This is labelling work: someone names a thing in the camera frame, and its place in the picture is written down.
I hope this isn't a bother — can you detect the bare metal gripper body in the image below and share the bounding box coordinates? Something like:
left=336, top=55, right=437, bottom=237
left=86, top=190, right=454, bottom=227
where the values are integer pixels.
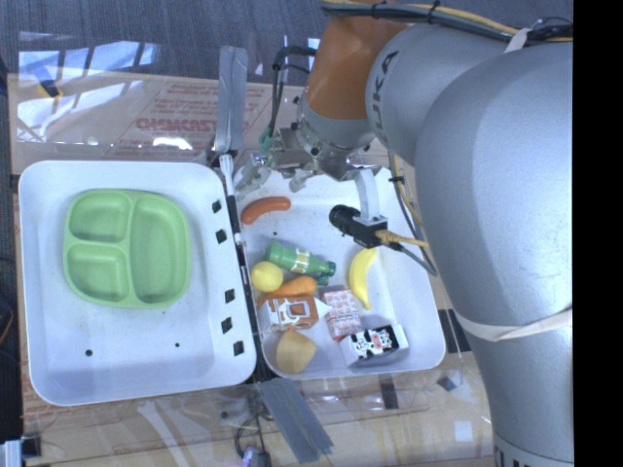
left=269, top=125, right=385, bottom=183

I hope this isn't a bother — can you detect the orange toy sausage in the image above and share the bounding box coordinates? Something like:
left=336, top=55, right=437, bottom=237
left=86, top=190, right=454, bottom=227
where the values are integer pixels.
left=239, top=196, right=292, bottom=226

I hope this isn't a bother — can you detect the green bottle with yellow label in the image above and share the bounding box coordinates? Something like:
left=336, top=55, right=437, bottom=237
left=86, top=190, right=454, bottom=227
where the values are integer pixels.
left=265, top=240, right=338, bottom=277

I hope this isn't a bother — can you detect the yellow toy lemon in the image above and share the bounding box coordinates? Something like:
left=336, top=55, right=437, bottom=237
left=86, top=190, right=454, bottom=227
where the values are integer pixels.
left=250, top=260, right=284, bottom=294

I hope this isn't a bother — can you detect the orange toy carrot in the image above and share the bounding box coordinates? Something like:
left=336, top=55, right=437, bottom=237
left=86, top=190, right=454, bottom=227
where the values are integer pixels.
left=256, top=274, right=318, bottom=308

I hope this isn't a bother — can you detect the yellow banana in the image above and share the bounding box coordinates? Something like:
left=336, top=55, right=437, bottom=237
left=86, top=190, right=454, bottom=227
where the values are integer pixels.
left=348, top=246, right=380, bottom=311

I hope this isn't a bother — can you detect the brown cardboard board, red print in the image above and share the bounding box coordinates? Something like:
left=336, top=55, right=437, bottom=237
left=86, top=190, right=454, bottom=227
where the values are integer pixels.
left=7, top=70, right=494, bottom=467

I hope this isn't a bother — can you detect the green divided plate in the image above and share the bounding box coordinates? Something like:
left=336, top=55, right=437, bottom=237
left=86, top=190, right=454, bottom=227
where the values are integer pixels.
left=61, top=188, right=192, bottom=309

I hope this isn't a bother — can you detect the brown and white carton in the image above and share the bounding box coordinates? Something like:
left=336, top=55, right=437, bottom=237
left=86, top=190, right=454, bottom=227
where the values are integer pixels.
left=256, top=295, right=333, bottom=335

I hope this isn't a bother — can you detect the orange and white packet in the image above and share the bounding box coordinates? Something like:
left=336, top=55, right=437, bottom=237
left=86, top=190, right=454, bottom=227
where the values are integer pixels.
left=321, top=288, right=364, bottom=342

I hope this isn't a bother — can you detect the white plastic tray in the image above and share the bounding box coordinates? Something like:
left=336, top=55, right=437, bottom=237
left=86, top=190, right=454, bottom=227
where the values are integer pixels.
left=232, top=162, right=447, bottom=381
left=18, top=160, right=258, bottom=407

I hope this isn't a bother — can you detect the yellow toy bread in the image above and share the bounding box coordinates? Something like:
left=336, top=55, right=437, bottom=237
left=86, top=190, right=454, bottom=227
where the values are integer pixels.
left=275, top=328, right=318, bottom=376

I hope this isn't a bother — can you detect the black and white cow carton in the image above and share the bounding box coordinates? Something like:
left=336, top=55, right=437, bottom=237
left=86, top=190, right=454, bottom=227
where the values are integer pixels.
left=339, top=323, right=410, bottom=369

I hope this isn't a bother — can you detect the black cylinder on white bracket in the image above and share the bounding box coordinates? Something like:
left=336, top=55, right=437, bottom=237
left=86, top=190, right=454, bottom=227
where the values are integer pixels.
left=328, top=167, right=389, bottom=250

